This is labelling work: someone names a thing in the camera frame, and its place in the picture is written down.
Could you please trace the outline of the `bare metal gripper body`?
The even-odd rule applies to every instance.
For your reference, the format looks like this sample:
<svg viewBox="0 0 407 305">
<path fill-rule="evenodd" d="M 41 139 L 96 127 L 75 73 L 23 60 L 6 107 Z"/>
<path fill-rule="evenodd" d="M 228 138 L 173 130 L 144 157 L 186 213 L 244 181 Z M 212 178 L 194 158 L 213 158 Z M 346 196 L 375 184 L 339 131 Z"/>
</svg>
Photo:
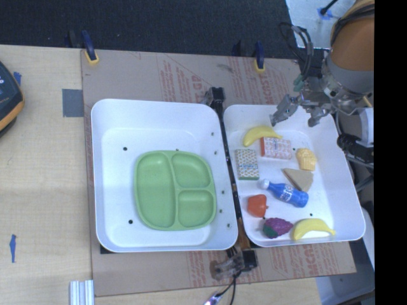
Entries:
<svg viewBox="0 0 407 305">
<path fill-rule="evenodd" d="M 357 93 L 331 76 L 310 77 L 305 81 L 304 87 L 297 97 L 299 105 L 310 114 L 321 112 L 342 112 L 352 115 L 359 107 L 359 102 L 366 96 Z"/>
</svg>

